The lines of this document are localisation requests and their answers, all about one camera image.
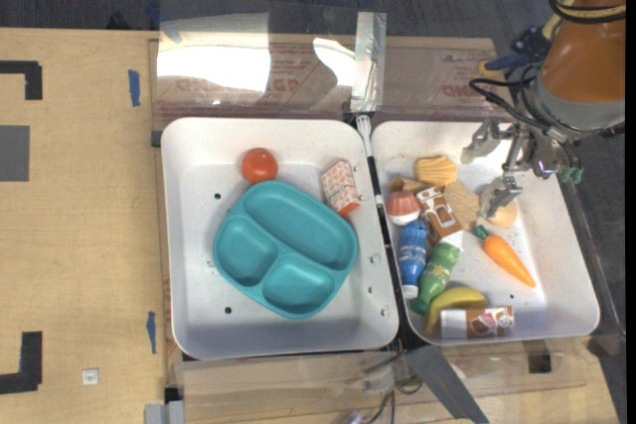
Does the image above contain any orange ball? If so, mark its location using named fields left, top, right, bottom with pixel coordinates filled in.
left=240, top=147, right=279, bottom=186

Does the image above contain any brown and white bottle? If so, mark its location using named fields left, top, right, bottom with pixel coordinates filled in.
left=438, top=305, right=516, bottom=341

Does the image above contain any teal divided plate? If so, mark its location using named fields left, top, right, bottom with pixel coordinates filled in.
left=212, top=179, right=360, bottom=321

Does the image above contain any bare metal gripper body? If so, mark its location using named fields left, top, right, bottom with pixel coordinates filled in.
left=505, top=119, right=583, bottom=181

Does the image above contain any yellow banana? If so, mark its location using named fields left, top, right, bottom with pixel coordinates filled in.
left=422, top=285, right=489, bottom=336

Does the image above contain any pink and white cupcake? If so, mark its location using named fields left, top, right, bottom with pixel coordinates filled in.
left=386, top=190, right=423, bottom=227

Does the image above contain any blue bottle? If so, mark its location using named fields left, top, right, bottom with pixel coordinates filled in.
left=397, top=219, right=430, bottom=301

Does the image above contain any brown and white carton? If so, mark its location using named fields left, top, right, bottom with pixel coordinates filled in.
left=414, top=185, right=465, bottom=246

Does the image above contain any tan bread slice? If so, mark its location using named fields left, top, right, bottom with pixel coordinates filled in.
left=443, top=180, right=482, bottom=231

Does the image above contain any thin black and white rod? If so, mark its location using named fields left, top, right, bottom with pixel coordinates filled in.
left=355, top=113, right=414, bottom=350

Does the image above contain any orange carrot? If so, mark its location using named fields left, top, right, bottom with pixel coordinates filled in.
left=471, top=224, right=539, bottom=290

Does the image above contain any white plastic tray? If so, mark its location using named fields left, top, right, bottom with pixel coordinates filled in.
left=370, top=119, right=602, bottom=347
left=159, top=116, right=400, bottom=360

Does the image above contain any brown bread piece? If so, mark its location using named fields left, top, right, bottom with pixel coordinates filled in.
left=389, top=176, right=424, bottom=196

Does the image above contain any orange and white carton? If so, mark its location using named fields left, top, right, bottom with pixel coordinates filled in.
left=319, top=159, right=363, bottom=218

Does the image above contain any beige round bun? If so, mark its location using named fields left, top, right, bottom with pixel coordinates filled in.
left=488, top=198, right=520, bottom=229

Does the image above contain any green bottle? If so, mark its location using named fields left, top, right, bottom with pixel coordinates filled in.
left=410, top=230, right=465, bottom=317

